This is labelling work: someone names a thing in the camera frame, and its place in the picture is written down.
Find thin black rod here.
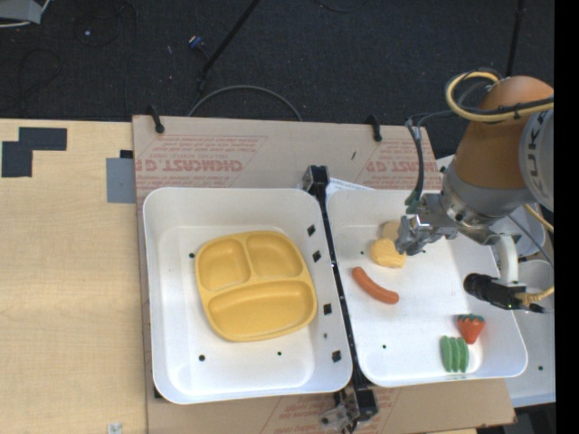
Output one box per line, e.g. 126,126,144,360
315,183,365,395

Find green pea pods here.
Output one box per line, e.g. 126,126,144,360
439,335,470,374

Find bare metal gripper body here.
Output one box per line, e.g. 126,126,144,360
413,191,504,246

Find black cylinder on white bracket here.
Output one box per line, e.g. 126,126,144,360
462,233,530,311

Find yellow ridged toy food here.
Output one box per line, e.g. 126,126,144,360
370,237,407,269

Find black block with thin wires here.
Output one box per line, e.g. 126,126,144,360
301,165,330,195
333,387,378,425

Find yellow divided plate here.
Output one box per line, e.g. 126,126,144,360
194,230,319,344

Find brown cardboard board red print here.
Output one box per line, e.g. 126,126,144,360
131,114,517,434

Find white plastic tray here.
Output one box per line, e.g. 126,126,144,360
326,189,529,389
142,186,355,405

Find white paper slip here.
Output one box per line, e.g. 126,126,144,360
327,177,375,193

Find orange sausage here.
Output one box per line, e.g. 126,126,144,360
351,266,401,306

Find red strawberry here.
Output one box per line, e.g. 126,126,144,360
456,313,487,345

